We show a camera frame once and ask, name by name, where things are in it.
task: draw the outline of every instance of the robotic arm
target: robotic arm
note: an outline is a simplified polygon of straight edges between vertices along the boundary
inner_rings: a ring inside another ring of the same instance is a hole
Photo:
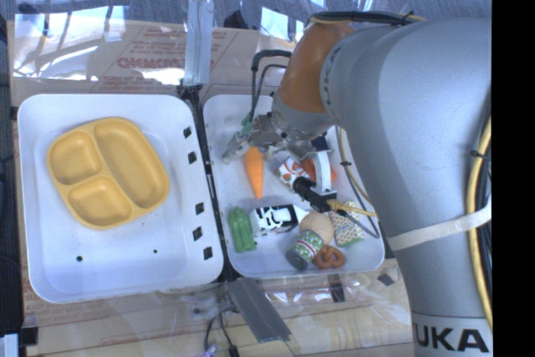
[[[310,26],[273,97],[268,140],[303,159],[313,138],[344,129],[405,280],[415,355],[492,355],[475,227],[459,222],[476,211],[466,204],[471,168],[490,146],[477,145],[490,141],[491,24],[410,18]]]

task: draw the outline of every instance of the brown pretzel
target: brown pretzel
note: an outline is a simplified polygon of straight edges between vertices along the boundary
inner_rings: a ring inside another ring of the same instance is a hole
[[[318,268],[340,268],[345,263],[345,256],[335,246],[323,247],[313,259]]]

